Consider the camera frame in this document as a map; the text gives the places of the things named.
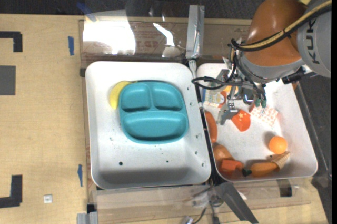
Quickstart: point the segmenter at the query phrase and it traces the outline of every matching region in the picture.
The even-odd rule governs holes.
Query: carrot
[[[224,159],[221,163],[220,171],[224,173],[231,174],[236,169],[242,170],[244,167],[243,163],[237,160]]]
[[[213,115],[206,111],[205,112],[205,117],[206,117],[206,122],[207,122],[207,126],[209,129],[209,134],[210,134],[210,138],[211,138],[211,142],[214,143],[217,141],[217,125],[216,125],[216,121],[213,117]]]

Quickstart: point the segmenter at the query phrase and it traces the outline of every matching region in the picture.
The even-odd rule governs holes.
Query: orange
[[[275,154],[283,154],[288,147],[288,143],[285,138],[281,136],[274,136],[269,141],[269,150]]]

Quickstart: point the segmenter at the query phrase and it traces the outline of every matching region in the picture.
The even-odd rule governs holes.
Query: cardboard surface
[[[12,40],[0,39],[0,65],[16,66],[16,95],[0,95],[1,197],[9,196],[12,175],[23,176],[23,202],[0,208],[0,223],[76,223],[86,211],[80,18],[0,15],[1,31],[23,34],[21,53],[13,52]],[[44,203],[46,194],[52,203]]]

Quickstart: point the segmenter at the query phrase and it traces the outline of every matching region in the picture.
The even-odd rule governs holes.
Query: yellow banana
[[[124,87],[126,87],[128,84],[131,84],[132,82],[128,81],[122,81],[117,83],[110,92],[109,102],[110,106],[113,109],[117,109],[118,107],[118,99],[120,98],[120,93]]]

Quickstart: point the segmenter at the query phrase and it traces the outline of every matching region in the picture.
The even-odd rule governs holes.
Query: white tray
[[[102,189],[200,184],[211,174],[192,73],[178,63],[95,62],[85,72],[91,147],[91,173]],[[118,109],[108,101],[120,81],[169,82],[182,93],[189,129],[180,140],[142,144],[122,131]]]
[[[227,68],[226,64],[203,64],[197,69],[197,76],[217,77],[221,69]],[[279,135],[288,142],[287,151],[290,152],[290,158],[281,171],[260,178],[252,176],[226,177],[218,171],[219,175],[227,181],[241,182],[311,177],[317,172],[318,162],[292,85],[285,85],[282,81],[271,82],[267,84],[265,91],[267,105],[279,112],[275,125],[270,127],[251,116],[250,128],[247,131],[240,132],[231,120],[227,120],[224,125],[217,126],[217,143],[224,145],[234,159],[243,162],[249,168],[252,163],[271,160],[273,153],[267,145],[271,137]],[[249,111],[250,107],[242,101],[236,101],[235,106],[246,112]],[[204,108],[217,119],[218,108],[208,105],[205,105]]]

